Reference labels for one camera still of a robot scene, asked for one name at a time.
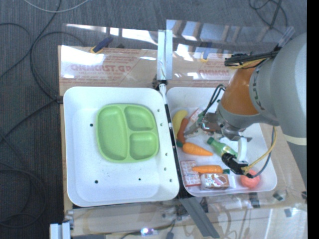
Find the toy food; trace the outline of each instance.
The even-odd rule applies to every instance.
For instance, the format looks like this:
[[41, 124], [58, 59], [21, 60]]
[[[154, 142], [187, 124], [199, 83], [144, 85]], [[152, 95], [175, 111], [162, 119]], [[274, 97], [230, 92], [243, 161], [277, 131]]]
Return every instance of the toy food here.
[[191, 155], [197, 155], [197, 156], [212, 156], [213, 153], [198, 146], [197, 144], [186, 142], [182, 146], [182, 150]]
[[234, 177], [222, 173], [205, 173], [200, 176], [201, 190], [225, 190], [235, 187]]
[[[254, 170], [252, 170], [252, 169], [249, 170], [249, 173], [250, 173], [251, 175], [256, 175], [256, 174], [257, 174], [257, 173], [256, 173]], [[240, 182], [241, 182], [241, 184], [242, 184], [244, 187], [247, 187], [247, 188], [252, 189], [252, 188], [255, 188], [255, 187], [258, 185], [258, 183], [260, 182], [260, 176], [258, 175], [258, 176], [254, 177], [254, 178], [248, 178], [248, 177], [245, 176], [245, 175], [241, 175], [241, 176], [240, 176]]]
[[223, 169], [220, 165], [194, 166], [192, 170], [198, 173], [223, 173]]
[[186, 110], [179, 110], [175, 113], [173, 119], [172, 119], [172, 124], [173, 124], [173, 131], [174, 131], [174, 136], [177, 137], [177, 133], [180, 128], [180, 123], [183, 118], [187, 116], [188, 112]]
[[187, 127], [188, 122], [189, 120], [187, 118], [183, 118], [181, 120], [180, 127], [177, 133], [177, 140], [179, 140], [183, 144], [185, 143], [184, 131], [185, 131], [185, 128]]
[[192, 167], [196, 165], [195, 161], [181, 161], [180, 168], [183, 175], [185, 187], [199, 186], [200, 178], [197, 172], [192, 171]]

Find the black cable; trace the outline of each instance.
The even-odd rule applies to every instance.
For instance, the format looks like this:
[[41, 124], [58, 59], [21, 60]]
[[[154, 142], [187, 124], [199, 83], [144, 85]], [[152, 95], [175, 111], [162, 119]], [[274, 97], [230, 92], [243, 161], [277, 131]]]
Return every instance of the black cable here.
[[223, 84], [219, 84], [216, 89], [214, 90], [214, 93], [213, 95], [211, 96], [209, 102], [208, 102], [208, 105], [207, 107], [202, 111], [202, 115], [205, 116], [205, 114], [207, 113], [208, 109], [216, 102], [220, 92], [223, 90], [225, 91], [225, 86]]
[[[61, 0], [59, 0], [59, 5], [57, 10], [59, 10], [61, 5]], [[28, 51], [25, 53], [25, 55], [19, 59], [16, 63], [14, 63], [12, 66], [10, 66], [7, 70], [5, 70], [4, 72], [2, 72], [2, 74], [0, 75], [0, 78], [7, 73], [8, 71], [10, 71], [12, 68], [14, 68], [15, 66], [17, 66], [19, 63], [21, 63], [29, 54], [31, 55], [31, 52], [34, 48], [34, 45], [37, 43], [37, 40], [41, 38], [42, 34], [44, 33], [44, 31], [49, 27], [49, 25], [52, 23], [54, 17], [56, 16], [56, 13], [51, 17], [51, 19], [49, 20], [49, 22], [46, 24], [46, 26], [44, 27], [44, 29], [40, 32], [40, 34], [37, 36], [37, 38], [35, 39], [35, 41], [32, 43], [31, 47], [28, 49]], [[21, 25], [15, 24], [15, 23], [2, 23], [1, 25], [14, 25], [14, 26], [18, 26], [21, 29], [23, 29], [27, 35], [29, 37], [31, 37], [30, 33], [27, 31], [26, 28], [24, 28]], [[21, 122], [25, 121], [27, 118], [29, 118], [30, 116], [32, 116], [33, 114], [35, 114], [36, 112], [38, 112], [39, 110], [41, 110], [42, 108], [48, 106], [49, 104], [51, 104], [52, 102], [56, 101], [55, 98], [52, 98], [53, 100], [51, 100], [50, 102], [46, 103], [45, 105], [43, 105], [41, 108], [37, 109], [36, 111], [32, 112], [31, 114], [29, 114], [27, 117], [25, 117], [24, 119], [22, 119], [19, 123], [17, 123], [8, 133], [3, 134], [0, 130], [0, 136], [1, 136], [1, 141], [5, 141], [6, 144], [13, 150], [14, 154], [19, 158], [20, 162], [22, 163], [23, 167], [25, 167], [26, 165], [24, 164], [24, 162], [20, 159], [20, 152], [10, 143], [10, 141], [8, 141], [8, 139], [6, 138], [6, 136], [16, 127], [18, 126]], [[29, 184], [28, 184], [28, 195], [27, 195], [27, 199], [26, 201], [23, 203], [23, 207], [22, 209], [18, 212], [15, 213], [13, 215], [9, 215], [7, 217], [5, 217], [4, 219], [0, 220], [0, 226], [2, 227], [6, 227], [6, 228], [10, 228], [10, 229], [21, 229], [21, 228], [26, 228], [29, 227], [31, 225], [33, 225], [34, 223], [38, 222], [40, 223], [41, 227], [42, 227], [42, 236], [44, 237], [45, 234], [45, 228], [42, 224], [42, 222], [40, 221], [40, 217], [42, 216], [42, 214], [45, 211], [46, 208], [46, 190], [44, 187], [43, 182], [34, 174], [32, 174], [31, 172], [28, 172], [25, 169], [20, 169], [17, 167], [13, 167], [11, 165], [8, 165], [6, 163], [0, 162], [1, 165], [6, 166], [6, 169], [0, 169], [0, 173], [8, 173], [8, 172], [13, 172], [13, 173], [17, 173], [17, 174], [22, 174], [24, 176], [27, 176], [29, 178]], [[34, 214], [30, 214], [30, 213], [26, 213], [24, 210], [27, 207], [27, 204], [29, 202], [29, 198], [30, 198], [30, 191], [31, 191], [31, 185], [35, 188], [36, 192], [38, 193], [38, 195], [40, 196], [40, 198], [42, 199], [40, 204], [40, 209], [39, 212], [37, 213], [37, 215]], [[31, 221], [26, 222], [24, 224], [19, 224], [19, 225], [11, 225], [10, 222], [14, 221], [15, 218], [18, 217], [29, 217], [32, 218]]]
[[279, 51], [270, 51], [266, 53], [260, 53], [255, 55], [247, 55], [247, 54], [234, 54], [230, 58], [226, 58], [224, 61], [225, 66], [238, 66], [235, 63], [243, 65], [245, 62], [260, 60], [260, 59], [267, 59], [276, 57]]
[[[23, 27], [23, 26], [21, 26], [21, 25], [19, 25], [19, 24], [15, 24], [15, 23], [1, 23], [1, 24], [0, 24], [0, 26], [5, 26], [5, 25], [12, 25], [12, 26], [17, 26], [17, 27], [22, 28], [22, 29], [26, 32], [27, 36], [31, 39], [31, 34], [30, 34], [30, 32], [29, 32], [25, 27]], [[30, 50], [28, 50], [28, 51], [26, 52], [26, 54], [25, 54], [21, 59], [19, 59], [17, 62], [15, 62], [15, 63], [14, 63], [12, 66], [10, 66], [7, 70], [5, 70], [4, 72], [2, 72], [2, 73], [0, 74], [0, 78], [1, 78], [4, 74], [6, 74], [8, 71], [10, 71], [13, 67], [15, 67], [15, 66], [18, 65], [20, 62], [22, 62], [22, 61], [27, 57], [27, 55], [29, 54], [29, 52], [30, 52]]]
[[[167, 226], [163, 226], [163, 227], [154, 228], [154, 230], [165, 230], [165, 229], [168, 229], [169, 227], [171, 227], [171, 229], [169, 231], [169, 233], [171, 233], [174, 226], [175, 226], [175, 222], [176, 222], [176, 220], [173, 220], [171, 222], [171, 224], [169, 224]], [[141, 231], [134, 231], [134, 232], [130, 232], [130, 233], [125, 234], [120, 239], [124, 239], [125, 237], [128, 237], [128, 236], [140, 236], [140, 235], [141, 235]]]
[[[273, 128], [273, 132], [272, 132], [272, 136], [271, 136], [271, 145], [273, 145], [274, 142], [274, 137], [275, 137], [275, 129]], [[260, 175], [266, 168], [266, 166], [268, 165], [268, 162], [270, 160], [270, 156], [271, 156], [271, 152], [269, 152], [268, 157], [266, 159], [266, 162], [264, 164], [264, 166], [262, 167], [262, 169], [260, 169], [260, 171], [258, 173], [256, 173], [255, 175], [252, 175], [250, 173], [247, 173], [246, 176], [250, 179], [257, 177], [258, 175]]]
[[49, 96], [51, 99], [56, 98], [56, 96], [58, 95], [58, 93], [55, 91], [55, 89], [53, 89], [52, 87], [49, 86], [49, 84], [38, 74], [37, 70], [36, 70], [36, 65], [34, 64], [33, 60], [34, 60], [34, 49], [36, 48], [37, 44], [39, 43], [39, 41], [47, 36], [50, 36], [52, 34], [67, 34], [73, 38], [75, 38], [76, 40], [78, 40], [82, 45], [84, 45], [84, 42], [78, 38], [77, 36], [71, 34], [71, 33], [66, 33], [63, 31], [55, 31], [55, 32], [50, 32], [47, 33], [43, 36], [41, 36], [40, 38], [38, 38], [35, 42], [34, 45], [31, 49], [30, 52], [30, 68], [31, 68], [31, 72], [35, 78], [35, 80], [37, 81], [37, 84], [39, 85], [39, 87], [41, 88], [41, 90], [47, 95]]
[[[265, 24], [267, 24], [268, 26], [271, 26], [271, 23], [268, 23], [268, 22], [260, 15], [259, 10], [262, 9], [262, 8], [263, 8], [265, 5], [267, 5], [269, 2], [272, 2], [272, 3], [276, 4], [277, 6], [279, 6], [279, 9], [282, 11], [282, 13], [283, 13], [283, 15], [284, 15], [284, 18], [285, 18], [285, 28], [288, 27], [287, 14], [286, 14], [285, 10], [281, 7], [281, 5], [279, 5], [278, 2], [276, 2], [276, 1], [274, 1], [274, 0], [266, 0], [261, 6], [256, 7], [256, 3], [257, 3], [258, 1], [261, 1], [261, 0], [255, 0], [255, 1], [254, 1], [254, 5], [252, 5], [251, 0], [248, 0], [248, 4], [249, 4], [250, 8], [252, 8], [252, 9], [257, 13], [258, 17], [259, 17]], [[280, 31], [279, 29], [277, 29], [277, 28], [275, 28], [275, 27], [273, 27], [273, 26], [271, 26], [271, 27], [272, 27], [274, 30], [276, 30], [277, 32], [279, 32], [279, 33], [281, 33], [281, 34], [284, 34], [284, 33], [282, 33], [282, 31]]]

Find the green divided plate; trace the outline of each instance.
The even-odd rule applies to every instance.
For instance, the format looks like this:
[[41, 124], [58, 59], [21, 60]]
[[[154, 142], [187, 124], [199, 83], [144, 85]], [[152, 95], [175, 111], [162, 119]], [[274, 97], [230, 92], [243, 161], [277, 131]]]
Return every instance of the green divided plate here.
[[109, 161], [143, 161], [159, 151], [156, 121], [144, 106], [106, 105], [97, 113], [96, 128], [99, 150]]

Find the food package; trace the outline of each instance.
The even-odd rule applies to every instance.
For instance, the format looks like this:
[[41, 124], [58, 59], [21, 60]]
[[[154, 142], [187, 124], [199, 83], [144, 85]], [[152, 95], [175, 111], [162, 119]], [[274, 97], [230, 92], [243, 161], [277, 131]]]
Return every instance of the food package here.
[[194, 166], [196, 166], [195, 161], [180, 162], [180, 168], [185, 187], [199, 186], [201, 183], [199, 173], [192, 170], [192, 167]]
[[233, 176], [223, 173], [204, 173], [200, 177], [201, 190], [225, 190], [235, 188]]

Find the white tray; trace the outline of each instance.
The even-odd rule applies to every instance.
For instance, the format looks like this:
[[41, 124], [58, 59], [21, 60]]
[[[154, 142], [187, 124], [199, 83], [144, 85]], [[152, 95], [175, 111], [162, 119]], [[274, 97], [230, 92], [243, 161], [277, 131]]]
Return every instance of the white tray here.
[[[108, 104], [138, 104], [154, 114], [159, 152], [135, 163], [114, 163], [99, 152], [95, 119]], [[168, 121], [161, 94], [148, 88], [73, 87], [64, 95], [67, 192], [78, 206], [173, 199], [179, 191]]]
[[[191, 115], [197, 108], [206, 108], [213, 92], [214, 88], [183, 88], [175, 87], [171, 88], [167, 92], [167, 103], [170, 110], [170, 115], [173, 118], [174, 114], [179, 110], [187, 110], [188, 115]], [[215, 103], [208, 111], [215, 112], [217, 103]], [[255, 161], [267, 150], [266, 143], [259, 124], [254, 124], [248, 127], [243, 133], [243, 136], [252, 137], [252, 140], [247, 143], [247, 151], [244, 153], [245, 160], [249, 163]], [[213, 149], [206, 142], [209, 136], [201, 133], [196, 137], [188, 138], [187, 141], [198, 144], [206, 149]], [[238, 150], [238, 143], [235, 141], [229, 141], [227, 138], [222, 138], [222, 142], [231, 146], [234, 150]], [[177, 148], [177, 154], [179, 161], [194, 160], [197, 165], [216, 164], [220, 165], [223, 169], [228, 167], [221, 161], [221, 158], [214, 154], [210, 157], [194, 156], [184, 153], [181, 148]], [[261, 162], [257, 163], [253, 169], [259, 171], [264, 165], [266, 158]], [[186, 187], [186, 190], [193, 196], [204, 197], [204, 196], [216, 196], [223, 194], [235, 194], [235, 193], [248, 193], [248, 192], [260, 192], [273, 190], [277, 184], [277, 176], [274, 170], [271, 159], [268, 162], [267, 167], [260, 175], [260, 183], [253, 189], [245, 188], [240, 184], [240, 176], [230, 172], [231, 176], [235, 177], [235, 188], [229, 188], [226, 190], [201, 190], [199, 186]]]

